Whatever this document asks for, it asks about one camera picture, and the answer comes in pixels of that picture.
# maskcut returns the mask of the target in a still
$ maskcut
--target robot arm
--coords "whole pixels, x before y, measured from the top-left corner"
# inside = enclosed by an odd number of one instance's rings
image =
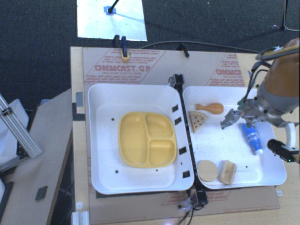
[[[278,128],[285,128],[287,143],[270,140],[268,147],[287,162],[299,163],[299,150],[295,146],[295,126],[299,123],[284,121],[281,116],[299,107],[299,38],[288,42],[283,48],[262,51],[256,57],[246,95],[238,102],[237,110],[230,110],[221,122],[221,128],[235,123],[240,117],[247,126],[257,121],[267,121]],[[267,61],[274,59],[272,65]],[[258,68],[266,66],[269,70]],[[248,99],[248,93],[260,71],[267,71],[264,81],[258,88],[257,96]]]

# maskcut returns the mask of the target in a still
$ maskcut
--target orange toy drumstick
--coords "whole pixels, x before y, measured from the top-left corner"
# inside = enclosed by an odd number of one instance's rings
[[[206,110],[213,114],[221,114],[224,110],[224,107],[220,103],[212,103],[207,106],[202,106],[201,104],[196,104],[197,110]]]

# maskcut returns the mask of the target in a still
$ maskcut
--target bread slice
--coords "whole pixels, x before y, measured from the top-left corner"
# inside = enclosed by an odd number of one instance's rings
[[[207,116],[198,111],[190,111],[189,112],[190,122],[192,124],[193,132],[195,133],[202,124],[207,120]]]

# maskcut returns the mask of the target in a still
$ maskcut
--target white bottle cap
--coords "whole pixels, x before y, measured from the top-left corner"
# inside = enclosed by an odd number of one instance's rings
[[[258,149],[258,150],[255,151],[255,154],[256,155],[261,155],[261,154],[263,154],[263,150],[262,149]]]

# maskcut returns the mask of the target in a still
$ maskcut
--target black fabric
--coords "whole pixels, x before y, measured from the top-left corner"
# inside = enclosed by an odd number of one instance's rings
[[[284,0],[142,0],[148,42],[192,40],[260,51],[284,45]],[[112,40],[77,37],[76,0],[0,0],[0,93],[32,109],[70,88],[70,47],[111,47]],[[289,0],[286,25],[299,29],[299,0]],[[157,45],[176,50],[178,44]],[[188,45],[189,50],[236,52]]]

